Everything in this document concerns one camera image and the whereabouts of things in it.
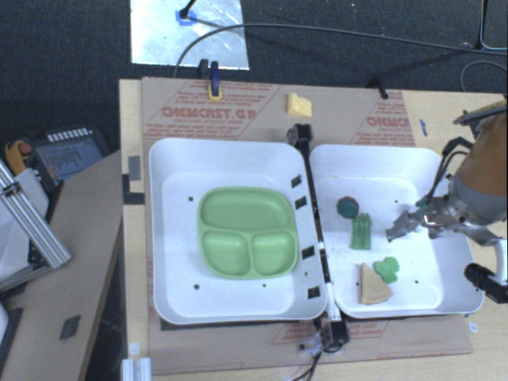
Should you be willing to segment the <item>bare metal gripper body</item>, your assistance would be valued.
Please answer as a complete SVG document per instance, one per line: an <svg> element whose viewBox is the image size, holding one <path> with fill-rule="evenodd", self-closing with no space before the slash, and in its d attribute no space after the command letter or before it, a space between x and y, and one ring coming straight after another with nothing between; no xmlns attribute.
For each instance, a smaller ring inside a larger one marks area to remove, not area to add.
<svg viewBox="0 0 508 381"><path fill-rule="evenodd" d="M424 197L416 203L415 217L421 226L429 230L431 238L439 237L445 230L462 233L480 246L493 246L501 240L488 229L495 219L481 216L457 195Z"/></svg>

